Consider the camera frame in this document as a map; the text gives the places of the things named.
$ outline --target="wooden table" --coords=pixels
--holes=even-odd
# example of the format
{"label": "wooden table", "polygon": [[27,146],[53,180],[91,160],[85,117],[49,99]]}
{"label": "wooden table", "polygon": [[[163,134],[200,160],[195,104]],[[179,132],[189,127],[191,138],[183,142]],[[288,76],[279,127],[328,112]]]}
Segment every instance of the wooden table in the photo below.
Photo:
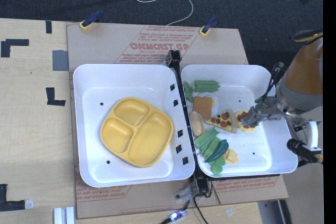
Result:
{"label": "wooden table", "polygon": [[[57,207],[75,207],[69,72],[53,71],[52,51],[67,51],[65,22],[0,19],[0,40],[29,39],[0,58],[0,184],[7,200],[32,200],[33,209],[0,212],[0,223],[52,223]],[[46,88],[65,106],[47,105]],[[226,213],[230,208],[232,215]],[[262,223],[256,202],[203,207],[211,223]],[[188,209],[179,223],[204,223]],[[76,220],[76,223],[160,223],[171,211]]]}

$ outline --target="yellow plate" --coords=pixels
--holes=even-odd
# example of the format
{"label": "yellow plate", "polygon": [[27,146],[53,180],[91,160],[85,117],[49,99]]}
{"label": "yellow plate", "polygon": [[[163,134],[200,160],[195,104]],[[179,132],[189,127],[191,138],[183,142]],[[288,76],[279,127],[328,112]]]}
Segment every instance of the yellow plate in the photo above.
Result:
{"label": "yellow plate", "polygon": [[148,167],[156,163],[174,131],[171,119],[147,102],[129,97],[117,102],[103,121],[100,139],[124,161]]}

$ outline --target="cardboard sheet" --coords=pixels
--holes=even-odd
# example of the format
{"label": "cardboard sheet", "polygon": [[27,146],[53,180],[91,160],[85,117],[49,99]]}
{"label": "cardboard sheet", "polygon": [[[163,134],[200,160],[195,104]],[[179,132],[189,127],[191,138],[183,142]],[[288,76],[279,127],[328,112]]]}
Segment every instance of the cardboard sheet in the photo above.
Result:
{"label": "cardboard sheet", "polygon": [[[134,214],[180,209],[174,192],[188,185],[188,180],[93,188],[86,185],[78,169],[76,117],[72,74],[86,63],[163,63],[169,50],[179,50],[181,69],[198,64],[248,64],[237,29],[213,28],[206,37],[197,27],[93,24],[88,30],[68,24],[68,54],[74,140],[77,218]],[[214,193],[199,200],[199,206],[214,206],[286,198],[281,176],[214,181]]]}

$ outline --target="black hole in tray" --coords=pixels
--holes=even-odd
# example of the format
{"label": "black hole in tray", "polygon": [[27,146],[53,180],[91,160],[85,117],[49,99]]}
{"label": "black hole in tray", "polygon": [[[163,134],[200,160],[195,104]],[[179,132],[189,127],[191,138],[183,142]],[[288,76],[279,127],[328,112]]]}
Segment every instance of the black hole in tray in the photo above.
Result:
{"label": "black hole in tray", "polygon": [[182,162],[183,162],[183,165],[187,164],[189,161],[188,161],[188,157],[184,157],[182,159]]}
{"label": "black hole in tray", "polygon": [[178,145],[176,147],[176,153],[179,153],[182,150],[182,145]]}

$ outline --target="robotic hand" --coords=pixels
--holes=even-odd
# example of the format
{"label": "robotic hand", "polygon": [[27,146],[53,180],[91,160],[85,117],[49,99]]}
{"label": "robotic hand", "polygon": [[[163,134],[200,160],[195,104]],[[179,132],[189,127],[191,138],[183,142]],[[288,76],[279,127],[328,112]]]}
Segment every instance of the robotic hand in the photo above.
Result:
{"label": "robotic hand", "polygon": [[[295,35],[295,42],[304,46],[294,57],[289,68],[283,63],[274,66],[270,83],[264,95],[258,98],[241,120],[244,126],[257,126],[265,120],[285,118],[292,137],[303,131],[306,142],[290,139],[287,147],[302,158],[303,164],[323,164],[321,149],[318,148],[317,122],[305,119],[302,114],[322,106],[323,82],[323,30]],[[267,96],[275,86],[274,97]]]}

